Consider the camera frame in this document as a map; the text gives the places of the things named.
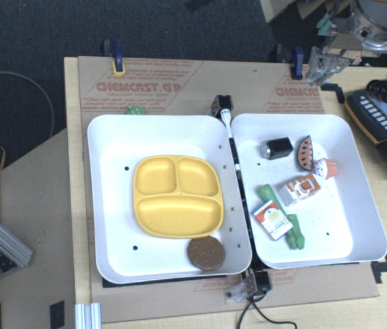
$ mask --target white tray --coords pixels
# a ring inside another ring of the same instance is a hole
[[[240,170],[249,211],[262,201],[256,189],[270,184],[278,188],[303,176],[297,165],[299,142],[311,136],[314,159],[336,161],[338,173],[325,181],[316,195],[286,206],[295,213],[305,235],[303,250],[291,250],[284,238],[274,241],[251,215],[255,248],[272,268],[302,267],[378,260],[387,252],[387,239],[358,150],[348,124],[329,114],[241,114],[232,121]],[[260,144],[288,137],[294,151],[285,158],[267,160]]]
[[[265,141],[287,136],[294,148],[310,135],[314,158],[329,158],[338,174],[315,196],[284,208],[295,213],[305,235],[303,250],[290,250],[284,238],[270,239],[251,216],[255,248],[272,268],[305,267],[379,260],[387,252],[386,235],[375,206],[350,127],[328,114],[242,114],[232,121],[248,209],[262,202],[256,189],[275,190],[307,172],[295,160],[266,160]],[[252,251],[236,171],[224,125],[210,116],[103,115],[88,127],[99,272],[117,284],[223,276],[244,271]],[[207,160],[223,192],[224,222],[213,234],[226,251],[215,271],[202,271],[186,255],[189,239],[151,236],[134,216],[132,180],[136,165],[154,155],[187,155]]]
[[[134,282],[221,276],[243,272],[251,246],[227,132],[209,116],[103,115],[88,126],[95,216],[96,262],[108,281]],[[223,192],[224,220],[213,233],[224,246],[224,263],[214,271],[193,266],[190,239],[151,236],[138,225],[132,182],[137,164],[154,155],[187,155],[207,160]]]

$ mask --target gray cable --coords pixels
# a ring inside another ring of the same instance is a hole
[[[49,104],[49,107],[50,107],[51,127],[50,127],[49,138],[51,138],[53,136],[53,129],[55,127],[55,112],[53,111],[53,104],[51,103],[51,100],[50,100],[48,94],[45,92],[45,90],[43,88],[41,88],[41,86],[38,83],[36,83],[34,80],[31,80],[30,78],[26,77],[25,75],[15,73],[15,72],[9,72],[9,71],[0,71],[0,75],[11,75],[13,77],[22,78],[25,81],[33,84],[36,88],[38,88],[40,90],[40,92],[44,95],[44,97],[47,100],[47,103]]]

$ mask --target green toy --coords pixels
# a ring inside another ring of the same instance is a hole
[[[285,237],[286,242],[289,245],[290,249],[303,249],[304,248],[304,235],[301,233],[300,224],[298,222],[297,215],[287,215],[284,212],[284,209],[282,208],[282,205],[280,205],[277,196],[274,193],[274,190],[272,189],[271,185],[265,184],[264,186],[261,186],[257,189],[257,194],[259,195],[260,199],[262,199],[263,202],[266,202],[268,200],[273,200],[275,204],[278,206],[280,210],[287,216],[289,219],[289,222],[293,225],[292,229],[289,230]]]
[[[128,105],[125,114],[146,114],[146,111],[143,107]]]

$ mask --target small green object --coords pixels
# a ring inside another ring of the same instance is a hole
[[[268,200],[273,200],[274,203],[278,206],[278,208],[287,216],[289,222],[293,225],[292,229],[290,229],[285,234],[286,242],[289,245],[290,249],[303,249],[304,248],[304,235],[301,233],[301,228],[298,222],[297,215],[287,215],[282,208],[282,205],[279,203],[277,196],[274,193],[271,185],[265,184],[257,189],[257,194],[263,202]]]
[[[280,203],[278,202],[278,198],[277,198],[277,196],[275,196],[274,190],[272,189],[271,185],[265,184],[265,185],[261,186],[259,189],[257,189],[257,194],[259,195],[259,198],[263,202],[273,200],[274,203],[278,206],[278,208],[280,210],[282,210],[282,212],[284,214],[286,214],[284,212],[282,205],[280,205]]]
[[[316,28],[318,29],[318,35],[326,36],[331,26],[332,21],[330,20],[330,15],[325,14],[324,17],[316,24]]]
[[[292,234],[295,238],[295,248],[294,249],[303,249],[304,248],[304,235],[301,233],[300,223],[298,222],[297,215],[288,215],[289,222],[294,226],[289,232],[292,231]]]
[[[141,106],[127,106],[127,111],[125,114],[146,114],[146,111]]]

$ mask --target blue clamp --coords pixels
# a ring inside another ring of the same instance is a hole
[[[294,47],[292,50],[292,62],[294,65],[290,68],[290,74],[293,80],[300,80],[303,78],[303,60],[304,52],[301,47]]]
[[[125,62],[122,57],[122,49],[118,40],[114,40],[111,43],[110,39],[103,39],[103,42],[100,45],[99,53],[100,56],[114,58],[112,61],[114,76],[122,77],[126,73]]]
[[[112,61],[114,76],[122,77],[126,73],[126,68],[122,57],[122,49],[118,40],[112,42],[112,57],[114,58]]]

